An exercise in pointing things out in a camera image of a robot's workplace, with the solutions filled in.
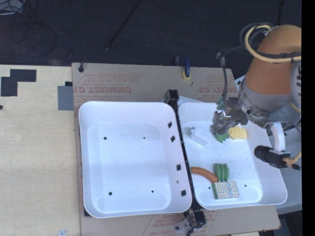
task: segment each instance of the light wood surface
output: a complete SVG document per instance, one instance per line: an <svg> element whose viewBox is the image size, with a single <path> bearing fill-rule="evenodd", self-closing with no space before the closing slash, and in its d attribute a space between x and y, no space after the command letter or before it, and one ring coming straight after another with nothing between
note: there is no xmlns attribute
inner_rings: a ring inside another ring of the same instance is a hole
<svg viewBox="0 0 315 236"><path fill-rule="evenodd" d="M0 235L80 235L73 111L58 110L58 86L71 67L36 69L36 82L18 82L18 96L0 97Z"/></svg>

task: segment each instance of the white tray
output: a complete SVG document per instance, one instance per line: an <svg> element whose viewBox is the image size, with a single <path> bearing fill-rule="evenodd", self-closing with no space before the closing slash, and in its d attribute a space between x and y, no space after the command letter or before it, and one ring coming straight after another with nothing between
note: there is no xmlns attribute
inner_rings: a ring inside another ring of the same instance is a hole
<svg viewBox="0 0 315 236"><path fill-rule="evenodd" d="M198 203L205 209L223 209L262 205L278 205L287 199L287 190L279 169L261 161L254 155L258 145L271 147L266 130L249 122L240 126L247 130L244 140L231 138L220 143L210 131L215 103L184 103L179 107L183 140L190 167L205 168L214 173L215 163L226 163L229 179L236 181L238 198L218 199L213 194L211 183L204 177L192 175ZM202 146L190 138L192 127L209 132L209 141Z"/></svg>
<svg viewBox="0 0 315 236"><path fill-rule="evenodd" d="M169 105L87 102L79 121L84 206L91 216L189 209L187 169Z"/></svg>

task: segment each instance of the sausage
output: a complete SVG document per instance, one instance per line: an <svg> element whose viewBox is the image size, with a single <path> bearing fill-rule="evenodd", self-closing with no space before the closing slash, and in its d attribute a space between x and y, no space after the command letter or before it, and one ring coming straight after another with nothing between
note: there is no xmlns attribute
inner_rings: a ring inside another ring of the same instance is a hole
<svg viewBox="0 0 315 236"><path fill-rule="evenodd" d="M218 178L216 175L214 175L212 172L200 168L200 167L191 167L190 171L192 174L197 174L205 177L207 180L209 180L211 183L218 182Z"/></svg>

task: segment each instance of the yellow sponge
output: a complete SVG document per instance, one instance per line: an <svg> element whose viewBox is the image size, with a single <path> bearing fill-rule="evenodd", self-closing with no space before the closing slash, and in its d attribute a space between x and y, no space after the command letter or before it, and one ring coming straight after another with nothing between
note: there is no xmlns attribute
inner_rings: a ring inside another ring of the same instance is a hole
<svg viewBox="0 0 315 236"><path fill-rule="evenodd" d="M232 128L229 128L228 134L230 138L232 139L245 139L247 137L247 131L244 128L241 128L240 126L235 126Z"/></svg>

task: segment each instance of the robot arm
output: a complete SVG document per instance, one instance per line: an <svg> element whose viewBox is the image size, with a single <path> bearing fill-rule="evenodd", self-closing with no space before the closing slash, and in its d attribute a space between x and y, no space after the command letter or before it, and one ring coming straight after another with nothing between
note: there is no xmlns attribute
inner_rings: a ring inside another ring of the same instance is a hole
<svg viewBox="0 0 315 236"><path fill-rule="evenodd" d="M251 47L252 35L263 29L267 32L255 51ZM229 128L245 125L250 120L261 128L270 128L274 134L275 147L269 148L273 152L271 156L288 157L287 153L284 155L283 127L300 119L300 113L291 106L301 109L301 28L253 25L245 35L244 47L254 58L240 85L238 97L224 98L218 105L211 132L222 135Z"/></svg>

